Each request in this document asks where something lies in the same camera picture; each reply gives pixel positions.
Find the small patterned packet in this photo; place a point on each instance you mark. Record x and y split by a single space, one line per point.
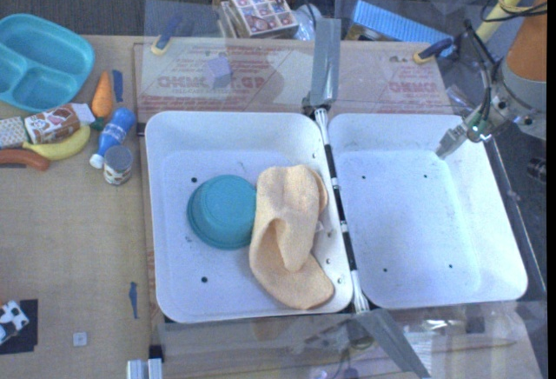
12 132

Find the white plastic tray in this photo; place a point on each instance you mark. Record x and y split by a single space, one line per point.
182 281
412 229

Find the teal bowl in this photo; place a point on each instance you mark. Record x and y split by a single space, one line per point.
221 212

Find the yellow banana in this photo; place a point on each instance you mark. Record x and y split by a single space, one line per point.
65 148

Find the orange carrot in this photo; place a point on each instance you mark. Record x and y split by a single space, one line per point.
102 99

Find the blue bottle with white cap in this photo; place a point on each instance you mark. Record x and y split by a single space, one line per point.
114 131

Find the black and white carton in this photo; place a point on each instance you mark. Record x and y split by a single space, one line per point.
12 318

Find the brown sausage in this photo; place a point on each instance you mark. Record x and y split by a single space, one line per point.
24 157

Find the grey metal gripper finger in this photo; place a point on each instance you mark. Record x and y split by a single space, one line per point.
448 137
455 143

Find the brown and white carton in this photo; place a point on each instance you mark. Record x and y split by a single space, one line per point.
52 125

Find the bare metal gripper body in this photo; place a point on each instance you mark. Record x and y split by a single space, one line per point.
514 116

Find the thin black and white rod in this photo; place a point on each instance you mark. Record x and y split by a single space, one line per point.
334 181

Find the printed picture box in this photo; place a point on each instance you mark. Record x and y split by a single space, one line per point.
262 12

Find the brown cardboard board red print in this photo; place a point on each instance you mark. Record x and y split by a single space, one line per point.
260 81

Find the small grey can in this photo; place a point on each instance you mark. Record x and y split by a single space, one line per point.
117 166

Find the blue divided plate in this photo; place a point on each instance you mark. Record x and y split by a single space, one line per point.
41 60

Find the yellow cloth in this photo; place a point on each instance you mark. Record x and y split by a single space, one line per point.
286 238

